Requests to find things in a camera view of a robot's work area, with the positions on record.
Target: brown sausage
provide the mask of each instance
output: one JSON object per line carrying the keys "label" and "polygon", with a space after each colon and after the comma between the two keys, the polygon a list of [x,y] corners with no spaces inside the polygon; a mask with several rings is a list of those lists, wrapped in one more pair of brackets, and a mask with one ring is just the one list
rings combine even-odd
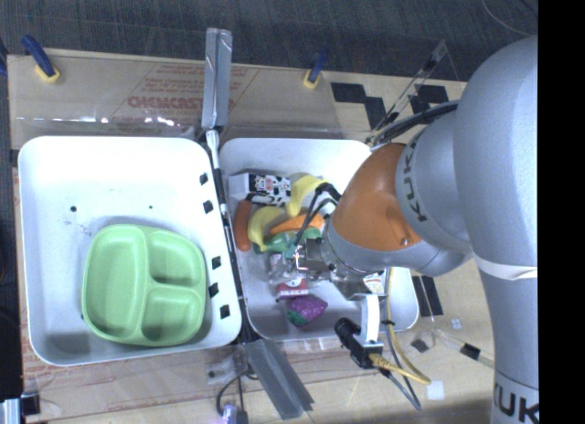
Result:
{"label": "brown sausage", "polygon": [[251,210],[252,202],[246,198],[239,203],[234,217],[233,227],[236,247],[243,252],[250,250],[252,245],[248,238],[248,217],[250,217]]}

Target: green divided plate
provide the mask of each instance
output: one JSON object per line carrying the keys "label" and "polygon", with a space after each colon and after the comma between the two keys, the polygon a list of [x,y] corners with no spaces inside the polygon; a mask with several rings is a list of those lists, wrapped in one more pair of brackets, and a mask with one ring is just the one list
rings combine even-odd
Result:
{"label": "green divided plate", "polygon": [[203,323],[206,277],[203,254],[189,239],[146,226],[108,226],[86,260],[83,319],[117,343],[180,345]]}

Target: yellow banana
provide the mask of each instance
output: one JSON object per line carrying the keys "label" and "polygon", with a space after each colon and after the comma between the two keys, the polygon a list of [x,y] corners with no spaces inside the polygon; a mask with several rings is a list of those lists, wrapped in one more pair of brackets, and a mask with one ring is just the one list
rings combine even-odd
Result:
{"label": "yellow banana", "polygon": [[301,204],[304,198],[324,182],[326,180],[313,175],[304,175],[296,182],[293,182],[291,186],[291,200],[286,204],[286,212],[289,216],[298,216],[301,213]]}
{"label": "yellow banana", "polygon": [[260,252],[266,250],[264,244],[264,228],[282,213],[277,207],[262,207],[254,211],[248,222],[248,239],[258,244]]}

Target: dark floor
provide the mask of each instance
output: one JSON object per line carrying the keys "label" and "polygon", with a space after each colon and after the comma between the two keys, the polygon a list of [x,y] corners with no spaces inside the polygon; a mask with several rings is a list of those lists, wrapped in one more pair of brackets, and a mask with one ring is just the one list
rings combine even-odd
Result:
{"label": "dark floor", "polygon": [[[484,0],[516,30],[537,21],[518,0]],[[524,0],[537,10],[538,0]],[[442,39],[468,80],[492,53],[522,34],[497,23],[482,0],[0,0],[0,37],[12,53],[31,34],[46,47],[202,59],[208,27],[229,29],[236,63],[306,68],[327,47],[327,69],[412,76]],[[0,351],[16,318],[15,230],[6,81],[0,81]],[[3,389],[0,401],[14,388]]]}

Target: table surface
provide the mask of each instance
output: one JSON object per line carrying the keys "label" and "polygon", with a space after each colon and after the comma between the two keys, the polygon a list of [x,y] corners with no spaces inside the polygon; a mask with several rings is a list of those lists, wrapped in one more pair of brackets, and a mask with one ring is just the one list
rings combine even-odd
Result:
{"label": "table surface", "polygon": [[[191,78],[199,75],[201,81],[203,62],[61,50],[48,52],[58,63],[63,78],[71,79],[70,84],[63,80],[58,90],[51,90],[47,84],[37,81],[30,64],[26,64],[30,58],[9,59],[12,145],[15,149],[38,134],[53,133],[56,118],[73,125],[80,104],[90,105],[94,112],[100,111],[101,115],[94,114],[94,118],[117,117],[117,122],[111,120],[110,123],[117,123],[119,133],[141,134],[152,129],[141,130],[138,125],[144,124],[133,122],[132,117],[138,109],[129,107],[132,101],[142,101],[140,98],[153,97],[160,92],[167,95],[173,92],[177,98],[196,97],[202,92],[202,83],[197,80],[182,90],[177,87],[181,83],[167,81],[161,86],[157,81],[169,71],[171,80],[178,80],[181,71],[190,71]],[[94,68],[96,62],[100,65],[97,69]],[[129,66],[130,73],[120,73],[126,79],[136,66],[146,68],[146,74],[136,73],[136,79],[130,80],[130,83],[134,81],[131,95],[127,88],[117,84],[118,77],[110,74],[111,69],[117,70],[122,64]],[[160,69],[161,65],[166,66],[165,69]],[[158,78],[153,71],[160,73]],[[278,133],[278,136],[334,136],[363,141],[370,130],[366,102],[383,101],[387,110],[410,82],[406,78],[324,71],[317,88],[308,90],[302,86],[302,77],[303,71],[296,69],[233,66],[229,113],[232,126],[224,132],[222,140]],[[90,80],[94,81],[95,91],[80,94],[80,85],[87,85]],[[346,96],[340,100],[332,92],[332,83],[346,85],[342,86],[344,91],[363,91],[365,96]],[[464,88],[462,83],[433,79],[428,79],[425,85],[429,87],[430,103],[435,93],[456,100]],[[104,89],[111,94],[104,94]],[[38,104],[43,100],[48,106],[39,109]],[[180,109],[165,112],[167,121],[177,117],[185,119]],[[31,127],[34,120],[36,127]],[[81,133],[107,133],[107,130],[84,129]],[[401,137],[404,141],[408,139],[408,135]],[[38,393],[41,411],[28,416],[27,422],[221,422],[215,400],[223,383],[218,378],[210,383],[207,371],[216,370],[236,346],[72,367],[51,366],[35,354],[27,330],[16,169],[14,177],[24,379],[26,392]],[[390,419],[433,424],[488,422],[494,345],[478,270],[470,261],[434,282],[442,314],[421,317],[413,328],[398,335],[410,361],[432,379],[428,387],[412,384],[420,399],[421,411],[415,410],[382,375],[359,369],[336,338],[325,338],[279,343],[314,399],[312,411],[290,422],[388,422]],[[412,346],[416,340],[424,342],[427,347],[424,352]],[[480,349],[482,360],[463,355],[460,352],[463,344]],[[280,420],[257,380],[244,377],[242,385],[250,422]],[[228,388],[223,403],[239,405],[237,391],[235,385]]]}

